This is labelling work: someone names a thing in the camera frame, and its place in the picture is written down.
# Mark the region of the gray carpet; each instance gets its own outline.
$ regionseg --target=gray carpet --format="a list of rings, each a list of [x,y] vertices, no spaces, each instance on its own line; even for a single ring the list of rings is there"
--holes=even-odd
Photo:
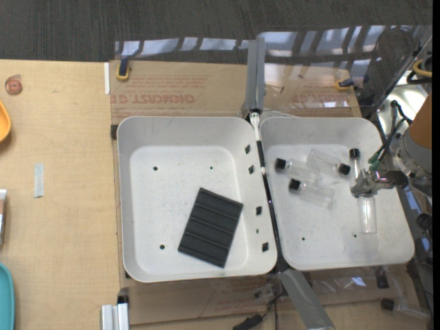
[[[432,5],[433,0],[0,0],[0,58],[107,61],[114,58],[116,40],[246,40],[266,31],[431,25]],[[198,57],[243,62],[239,51],[225,54]]]

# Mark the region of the clear plastic bottle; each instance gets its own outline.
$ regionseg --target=clear plastic bottle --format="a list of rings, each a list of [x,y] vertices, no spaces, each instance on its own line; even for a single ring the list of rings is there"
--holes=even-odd
[[[350,149],[350,161],[352,163],[351,184],[355,185],[362,167],[360,165],[360,151],[357,148]],[[372,195],[361,195],[357,198],[357,209],[359,211],[360,232],[363,234],[375,234],[377,232],[376,222],[376,200]]]
[[[382,309],[423,320],[425,324],[428,324],[431,319],[431,313],[427,309],[424,309],[418,305],[409,304],[406,302],[406,299],[383,298],[380,300],[380,305]]]
[[[333,196],[335,195],[335,191],[330,188],[321,187],[312,182],[298,181],[296,179],[290,180],[289,190],[303,199],[322,204],[328,208],[331,208]]]
[[[319,178],[319,170],[310,168],[305,162],[295,159],[284,160],[278,158],[275,160],[275,170],[300,181],[316,183]]]
[[[334,176],[347,176],[351,170],[349,165],[343,164],[339,159],[316,149],[312,149],[307,156],[307,165]]]

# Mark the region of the small plastic piece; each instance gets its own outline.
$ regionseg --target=small plastic piece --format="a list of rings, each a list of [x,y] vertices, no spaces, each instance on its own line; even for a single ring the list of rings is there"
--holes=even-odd
[[[329,175],[344,175],[350,173],[351,167],[343,164],[339,159],[316,149],[312,149],[307,156],[307,165]]]
[[[379,161],[379,160],[376,160],[375,162],[373,162],[373,163],[370,165],[370,171],[376,171],[377,168],[379,167],[379,165],[380,165],[380,161]]]
[[[306,163],[295,159],[284,160],[278,158],[275,160],[275,170],[285,173],[292,179],[300,181],[317,182],[319,170],[309,167]]]
[[[378,159],[379,155],[380,155],[379,153],[374,153],[373,156],[370,159],[368,159],[368,163],[369,164],[374,163]]]
[[[431,319],[431,313],[427,309],[418,305],[409,304],[405,299],[383,298],[380,300],[380,305],[382,309],[423,320],[426,324],[428,324]]]
[[[306,181],[291,179],[289,191],[308,201],[331,208],[335,191]]]
[[[178,250],[224,267],[243,204],[200,188]]]
[[[10,94],[11,96],[15,96],[21,92],[22,85],[21,85],[20,79],[21,79],[21,76],[19,74],[17,74],[15,76],[9,77],[5,81],[5,89],[6,89],[7,93]]]
[[[360,158],[360,151],[358,148],[350,149],[350,159],[359,159]]]

